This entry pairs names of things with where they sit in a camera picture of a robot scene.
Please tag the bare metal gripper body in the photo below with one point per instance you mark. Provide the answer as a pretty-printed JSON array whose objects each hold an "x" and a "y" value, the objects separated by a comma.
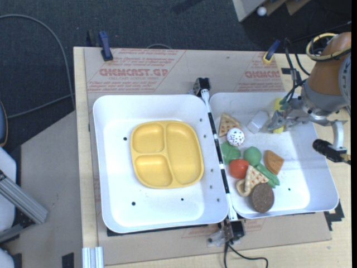
[{"x": 299, "y": 113}]

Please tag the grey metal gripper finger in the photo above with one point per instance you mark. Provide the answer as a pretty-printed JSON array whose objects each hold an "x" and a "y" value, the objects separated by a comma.
[
  {"x": 274, "y": 120},
  {"x": 290, "y": 122}
]

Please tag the yellow toy corn cob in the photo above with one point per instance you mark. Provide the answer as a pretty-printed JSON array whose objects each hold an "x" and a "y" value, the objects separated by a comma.
[{"x": 278, "y": 104}]

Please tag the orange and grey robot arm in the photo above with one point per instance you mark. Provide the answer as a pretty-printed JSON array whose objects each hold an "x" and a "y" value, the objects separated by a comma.
[{"x": 326, "y": 71}]

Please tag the white rectangular block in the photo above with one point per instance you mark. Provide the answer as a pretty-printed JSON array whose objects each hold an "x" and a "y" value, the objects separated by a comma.
[{"x": 258, "y": 121}]

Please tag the brown toy waffle wedge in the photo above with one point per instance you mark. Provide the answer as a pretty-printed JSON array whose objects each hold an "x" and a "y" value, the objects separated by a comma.
[{"x": 274, "y": 160}]

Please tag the green toy pea pod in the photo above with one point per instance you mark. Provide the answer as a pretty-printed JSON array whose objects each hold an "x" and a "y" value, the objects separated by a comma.
[{"x": 252, "y": 155}]

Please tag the white sprinkled toy cupcake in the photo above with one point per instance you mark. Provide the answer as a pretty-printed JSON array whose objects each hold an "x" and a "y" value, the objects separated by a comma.
[{"x": 236, "y": 137}]

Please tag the white plastic tray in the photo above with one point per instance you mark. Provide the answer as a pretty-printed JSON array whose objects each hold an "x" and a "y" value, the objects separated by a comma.
[
  {"x": 156, "y": 205},
  {"x": 301, "y": 166}
]

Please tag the toy pizza slice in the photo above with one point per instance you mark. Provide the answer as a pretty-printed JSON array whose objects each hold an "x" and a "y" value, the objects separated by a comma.
[
  {"x": 254, "y": 177},
  {"x": 226, "y": 123}
]

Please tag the green toy lettuce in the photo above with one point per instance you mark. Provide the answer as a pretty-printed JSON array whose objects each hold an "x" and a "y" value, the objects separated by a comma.
[{"x": 229, "y": 152}]

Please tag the red toy tomato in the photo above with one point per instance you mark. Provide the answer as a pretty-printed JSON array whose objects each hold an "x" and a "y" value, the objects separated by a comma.
[{"x": 238, "y": 168}]

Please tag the thin black and white rod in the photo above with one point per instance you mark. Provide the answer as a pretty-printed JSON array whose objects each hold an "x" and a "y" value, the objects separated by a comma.
[{"x": 218, "y": 147}]

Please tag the tan toy pretzel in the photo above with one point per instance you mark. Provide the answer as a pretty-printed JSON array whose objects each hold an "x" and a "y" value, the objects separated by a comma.
[{"x": 240, "y": 188}]

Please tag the brown round toy patty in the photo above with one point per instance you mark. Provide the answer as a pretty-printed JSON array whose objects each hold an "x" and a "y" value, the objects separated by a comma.
[{"x": 261, "y": 197}]

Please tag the yellow divided plate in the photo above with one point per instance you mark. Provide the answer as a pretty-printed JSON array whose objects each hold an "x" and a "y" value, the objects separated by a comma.
[{"x": 181, "y": 155}]

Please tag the brown cardboard board red print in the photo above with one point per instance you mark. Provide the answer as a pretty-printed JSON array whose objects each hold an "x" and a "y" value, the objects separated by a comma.
[{"x": 167, "y": 71}]

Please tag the black cylinder on white bracket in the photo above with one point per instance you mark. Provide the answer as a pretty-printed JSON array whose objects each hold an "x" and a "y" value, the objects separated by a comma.
[{"x": 326, "y": 148}]

